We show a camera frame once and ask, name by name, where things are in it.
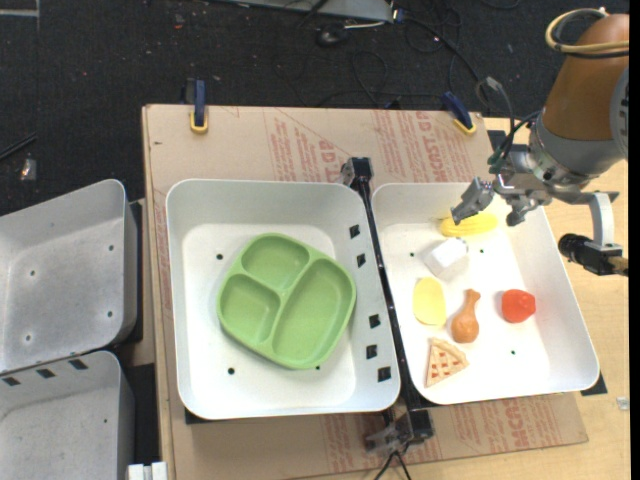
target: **tray handle hole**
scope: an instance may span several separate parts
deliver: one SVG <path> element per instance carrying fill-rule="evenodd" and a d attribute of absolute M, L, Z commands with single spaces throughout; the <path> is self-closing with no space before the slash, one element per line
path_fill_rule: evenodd
<path fill-rule="evenodd" d="M 4 379 L 2 379 L 5 384 L 7 384 L 9 387 L 13 387 L 13 386 L 18 386 L 20 384 L 20 381 L 18 379 L 16 379 L 15 377 L 6 377 Z"/>
<path fill-rule="evenodd" d="M 69 361 L 69 364 L 71 366 L 73 366 L 76 370 L 88 370 L 89 369 L 89 367 L 85 363 L 80 361 L 80 359 L 72 359 L 71 361 Z"/>
<path fill-rule="evenodd" d="M 40 370 L 36 370 L 36 371 L 38 372 L 38 375 L 40 375 L 40 377 L 42 377 L 43 379 L 50 379 L 51 377 L 56 376 L 56 374 L 53 373 L 48 368 L 41 368 Z"/>
<path fill-rule="evenodd" d="M 367 359 L 371 359 L 378 355 L 378 345 L 367 346 Z"/>
<path fill-rule="evenodd" d="M 389 380 L 390 378 L 391 368 L 389 366 L 378 368 L 378 382 L 384 382 L 385 380 Z"/>
<path fill-rule="evenodd" d="M 369 317 L 369 327 L 372 329 L 374 327 L 378 327 L 380 325 L 380 316 L 379 315 L 371 315 Z"/>

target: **green plate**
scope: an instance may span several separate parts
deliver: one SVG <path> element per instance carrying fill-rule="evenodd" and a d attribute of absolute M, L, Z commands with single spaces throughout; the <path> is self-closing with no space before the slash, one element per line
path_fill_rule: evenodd
<path fill-rule="evenodd" d="M 218 292 L 223 329 L 282 366 L 318 366 L 333 352 L 353 312 L 356 287 L 333 258 L 291 237 L 253 238 Z"/>

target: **cardboard sheet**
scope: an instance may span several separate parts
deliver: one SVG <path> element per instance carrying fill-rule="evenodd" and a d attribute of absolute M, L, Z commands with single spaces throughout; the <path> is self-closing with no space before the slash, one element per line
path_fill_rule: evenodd
<path fill-rule="evenodd" d="M 474 116 L 477 132 L 467 136 L 446 112 L 209 107 L 209 131 L 196 135 L 188 111 L 143 111 L 176 478 L 275 480 L 380 468 L 384 458 L 364 448 L 364 436 L 382 428 L 378 414 L 186 422 L 176 388 L 165 197 L 187 178 L 335 182 L 356 156 L 371 158 L 374 186 L 469 181 L 487 173 L 482 119 Z M 409 464 L 587 440 L 571 393 L 439 406 L 430 414 L 436 436 L 409 449 Z"/>

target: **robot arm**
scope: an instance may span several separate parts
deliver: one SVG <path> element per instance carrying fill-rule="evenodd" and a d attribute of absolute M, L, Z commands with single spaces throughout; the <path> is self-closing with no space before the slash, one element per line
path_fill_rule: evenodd
<path fill-rule="evenodd" d="M 584 15 L 595 16 L 597 21 L 575 45 L 561 43 L 558 36 L 566 23 Z M 494 180 L 475 178 L 462 202 L 451 209 L 453 220 L 459 223 L 483 210 L 494 194 L 512 207 L 509 226 L 523 222 L 527 212 L 554 198 L 588 204 L 594 240 L 561 240 L 561 252 L 598 275 L 628 275 L 627 266 L 621 272 L 619 262 L 612 261 L 622 254 L 612 240 L 613 219 L 607 217 L 618 193 L 583 189 L 618 161 L 628 161 L 629 15 L 610 15 L 601 9 L 571 11 L 549 25 L 546 40 L 568 58 L 542 111 L 530 123 L 529 144 L 513 144 L 517 128 L 512 127 L 489 157 Z M 591 248 L 589 254 L 576 254 L 576 248 L 584 247 Z"/>

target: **table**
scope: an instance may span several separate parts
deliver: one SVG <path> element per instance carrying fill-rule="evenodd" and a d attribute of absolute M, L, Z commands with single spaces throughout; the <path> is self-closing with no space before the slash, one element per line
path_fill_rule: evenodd
<path fill-rule="evenodd" d="M 142 112 L 161 456 L 169 466 L 170 478 L 176 480 L 195 478 L 193 472 L 209 465 L 206 457 L 212 452 L 212 447 L 220 443 L 207 436 L 206 426 L 210 424 L 186 426 L 179 400 L 176 401 L 175 372 L 172 370 L 175 369 L 175 358 L 170 339 L 172 321 L 170 312 L 166 311 L 166 299 L 170 294 L 166 288 L 167 273 L 162 269 L 162 264 L 167 261 L 167 251 L 162 247 L 166 237 L 162 236 L 162 225 L 159 226 L 164 215 L 162 205 L 158 204 L 166 195 L 169 185 L 181 177 L 269 179 L 271 176 L 272 179 L 275 177 L 283 181 L 321 181 L 331 176 L 335 178 L 336 167 L 347 156 L 372 154 L 378 155 L 378 165 L 384 163 L 384 173 L 378 173 L 378 182 L 382 183 L 402 177 L 401 174 L 406 177 L 403 169 L 412 161 L 417 161 L 418 157 L 411 154 L 411 149 L 415 145 L 415 130 L 420 122 L 430 122 L 438 130 L 448 130 L 450 124 L 446 122 L 444 113 L 407 112 L 405 115 L 404 111 L 209 107 L 209 136 L 194 137 L 188 127 L 188 110 L 184 105 L 149 105 Z M 395 124 L 389 125 L 389 119 L 394 119 Z M 486 129 L 504 130 L 508 125 L 507 120 L 482 119 L 477 115 L 474 115 L 474 120 L 480 137 L 486 134 Z M 354 133 L 354 129 L 364 129 L 363 123 L 368 123 L 364 131 L 377 137 L 376 151 L 371 151 L 371 141 Z M 264 132 L 264 147 L 252 142 L 258 132 Z M 394 133 L 394 140 L 387 140 L 389 134 Z M 482 140 L 474 144 L 471 146 L 472 154 L 466 158 L 467 164 L 459 172 L 447 164 L 446 158 L 437 159 L 438 162 L 444 162 L 443 168 L 448 169 L 450 179 L 468 179 L 470 173 L 486 167 L 488 144 Z M 287 148 L 289 154 L 292 153 L 292 145 L 298 148 L 293 151 L 295 162 L 283 158 Z M 457 153 L 452 149 L 441 150 L 439 154 L 450 157 Z M 412 167 L 415 181 L 430 181 L 429 177 L 433 178 L 433 168 L 424 167 Z M 628 165 L 620 162 L 589 187 L 591 190 L 620 191 L 613 210 L 616 241 L 625 251 L 628 250 L 627 179 Z M 556 240 L 567 232 L 591 236 L 591 218 L 586 206 L 570 207 L 554 202 L 545 211 Z M 630 411 L 624 405 L 630 389 L 628 279 L 619 276 L 597 277 L 576 264 L 567 264 L 567 272 L 591 333 L 608 389 L 604 394 L 575 394 L 588 441 L 571 446 L 410 465 L 412 478 L 630 478 Z M 243 430 L 242 425 L 228 424 L 225 427 L 226 440 L 247 438 L 246 449 L 253 450 L 252 447 L 260 446 L 261 440 L 264 441 L 266 432 L 269 442 L 265 442 L 264 446 L 271 449 L 287 448 L 286 456 L 290 462 L 286 466 L 271 465 L 282 478 L 293 476 L 295 468 L 290 467 L 292 464 L 298 465 L 295 471 L 299 477 L 305 474 L 318 476 L 322 468 L 314 462 L 315 459 L 305 456 L 308 452 L 306 447 L 318 436 L 309 435 L 306 436 L 308 440 L 299 439 L 293 443 L 290 439 L 297 425 L 316 428 L 309 418 L 283 418 L 253 425 L 252 429 L 258 435 L 252 432 L 252 437 L 248 438 L 246 426 Z M 235 461 L 238 467 L 249 468 L 254 474 L 262 471 L 265 475 L 274 474 L 270 472 L 272 469 L 268 457 L 255 453 L 244 454 L 240 447 L 231 450 L 237 455 L 229 460 L 231 463 Z M 318 478 L 373 478 L 377 469 Z M 221 473 L 211 471 L 212 476 Z M 398 469 L 389 472 L 388 477 L 403 478 L 403 473 Z"/>

